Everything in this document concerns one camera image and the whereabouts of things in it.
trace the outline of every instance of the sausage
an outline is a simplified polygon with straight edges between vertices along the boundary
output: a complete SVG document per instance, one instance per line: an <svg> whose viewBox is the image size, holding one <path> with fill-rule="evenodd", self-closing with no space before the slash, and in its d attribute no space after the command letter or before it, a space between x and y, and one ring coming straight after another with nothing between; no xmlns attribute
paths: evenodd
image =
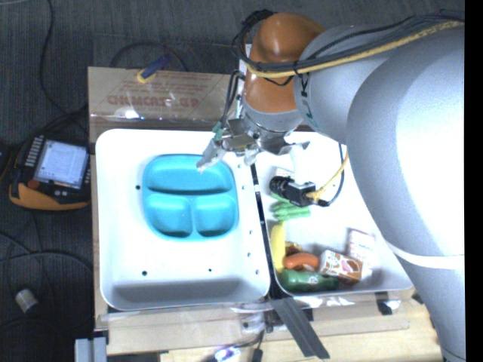
<svg viewBox="0 0 483 362"><path fill-rule="evenodd" d="M300 265L309 265L313 269L318 269L320 266L320 259L311 253L300 252L295 253L294 255L286 256L283 264L286 269L293 269Z"/></svg>

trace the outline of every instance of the screen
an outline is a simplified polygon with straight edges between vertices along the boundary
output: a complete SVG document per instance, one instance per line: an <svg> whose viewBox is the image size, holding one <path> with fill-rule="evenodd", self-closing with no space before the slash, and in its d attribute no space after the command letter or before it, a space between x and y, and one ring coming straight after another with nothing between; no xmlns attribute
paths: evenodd
<svg viewBox="0 0 483 362"><path fill-rule="evenodd" d="M43 183L80 189L88 163L87 149L53 140L46 140L34 179Z"/></svg>

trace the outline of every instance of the white band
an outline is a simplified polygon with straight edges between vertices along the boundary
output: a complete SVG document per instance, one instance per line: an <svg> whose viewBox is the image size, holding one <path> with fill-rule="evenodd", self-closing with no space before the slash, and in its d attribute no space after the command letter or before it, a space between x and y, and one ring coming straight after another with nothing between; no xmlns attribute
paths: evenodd
<svg viewBox="0 0 483 362"><path fill-rule="evenodd" d="M401 259L406 260L415 265L426 268L440 268L440 269L464 269L465 268L465 256L453 255L453 256L420 256L413 255L412 253L405 252L388 241L386 241L388 247L392 252Z"/></svg>

